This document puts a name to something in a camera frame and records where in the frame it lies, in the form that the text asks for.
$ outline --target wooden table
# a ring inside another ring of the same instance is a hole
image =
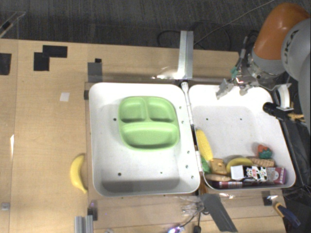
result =
[[[67,46],[68,56],[50,58],[50,71],[34,71],[34,52],[42,52],[43,45]],[[0,232],[72,233],[74,217],[85,216],[89,203],[88,196],[69,179],[72,160],[86,152],[87,63],[102,59],[106,76],[151,77],[163,67],[176,67],[179,51],[1,39],[0,52],[12,54],[10,75],[0,76],[5,108],[0,117],[0,202],[11,203],[9,211],[0,211]],[[237,58],[235,52],[195,50],[194,76],[228,77]],[[70,93],[69,101],[60,101],[62,92]],[[13,164],[8,151],[12,134]],[[285,232],[281,217],[271,206],[263,206],[260,192],[230,194],[232,198],[223,196],[222,201],[239,232]],[[284,204],[280,190],[271,194]],[[149,209],[141,210],[148,203]],[[99,210],[102,206],[108,218],[94,222],[94,232],[104,233],[112,227],[115,233],[164,233],[188,219],[181,215],[180,205],[180,198],[173,196],[103,198]],[[210,216],[202,217],[201,227],[203,233],[218,232]]]

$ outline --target box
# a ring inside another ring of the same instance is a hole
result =
[[[287,170],[284,183],[265,186],[265,189],[292,186],[295,172],[279,121],[262,110],[264,103],[272,101],[269,93],[262,88],[253,88],[245,96],[240,96],[238,87],[234,87],[217,100],[217,91],[216,85],[192,86],[189,89],[190,110],[185,94],[176,85],[93,85],[89,91],[89,108],[93,183],[97,192],[107,197],[123,197],[195,191],[200,184],[201,163],[197,161],[191,117],[195,127],[206,134],[214,158],[254,156],[257,145],[265,144],[274,151],[276,163]],[[124,98],[133,96],[154,96],[172,103],[180,140],[171,149],[134,151],[123,144],[118,128],[118,108]]]

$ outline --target yellow banana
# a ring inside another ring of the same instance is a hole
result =
[[[78,155],[70,166],[70,179],[73,186],[79,188],[83,191],[83,193],[87,193],[87,190],[83,186],[82,179],[81,179],[81,166],[84,161],[84,154]]]

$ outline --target brown food item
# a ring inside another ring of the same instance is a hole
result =
[[[212,159],[210,161],[210,169],[214,174],[226,175],[227,170],[225,168],[224,161],[222,159]]]
[[[249,158],[253,164],[263,167],[274,167],[275,162],[273,159],[260,159],[256,157]]]
[[[226,181],[230,181],[231,178],[228,177],[228,176],[225,176],[225,175],[219,175],[219,174],[206,174],[205,175],[205,178],[207,180],[210,180],[210,181],[222,181],[222,182],[226,182]]]

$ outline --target divided green tray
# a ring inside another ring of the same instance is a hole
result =
[[[174,106],[159,97],[127,97],[118,111],[123,143],[135,150],[162,150],[179,141],[179,125]]]

